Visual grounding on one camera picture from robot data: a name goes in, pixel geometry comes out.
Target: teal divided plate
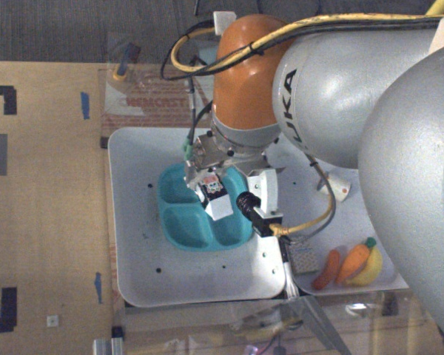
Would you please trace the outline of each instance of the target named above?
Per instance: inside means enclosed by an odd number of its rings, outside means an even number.
[[[163,232],[174,246],[188,251],[220,251],[243,245],[252,236],[252,223],[237,208],[237,196],[246,191],[243,176],[227,169],[226,187],[234,214],[214,221],[198,196],[187,188],[184,164],[165,169],[158,181],[158,207]]]

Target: cable tie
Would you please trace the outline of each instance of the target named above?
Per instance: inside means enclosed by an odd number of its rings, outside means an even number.
[[[254,48],[252,47],[252,45],[253,45],[253,42],[250,42],[250,43],[249,43],[249,49],[250,49],[250,52],[251,52],[251,53],[253,53],[253,54],[257,54],[257,55],[265,55],[265,52],[264,52],[263,50],[254,49]]]

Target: dark floor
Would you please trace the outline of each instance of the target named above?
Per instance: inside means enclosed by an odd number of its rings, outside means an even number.
[[[259,0],[263,12],[295,21],[319,13],[423,14],[434,0]],[[238,16],[257,0],[0,0],[0,60],[105,62],[109,38],[139,38],[141,57],[159,62],[170,44],[214,10]]]

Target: orange carrot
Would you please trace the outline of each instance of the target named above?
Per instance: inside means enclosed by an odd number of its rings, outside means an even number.
[[[312,288],[316,291],[325,288],[337,275],[339,266],[340,252],[334,248],[327,255],[327,261],[323,271],[311,283]]]
[[[335,282],[337,284],[342,284],[345,279],[362,269],[369,258],[370,248],[376,244],[377,241],[375,241],[374,238],[369,237],[365,243],[354,246],[354,248],[347,254],[345,260],[342,262],[339,273],[335,278]]]

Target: yellow banana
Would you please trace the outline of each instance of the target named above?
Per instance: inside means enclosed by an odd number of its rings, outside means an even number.
[[[374,246],[370,250],[369,258],[365,264],[364,269],[351,279],[344,281],[344,285],[365,286],[373,282],[380,274],[383,267],[383,257],[378,249]]]

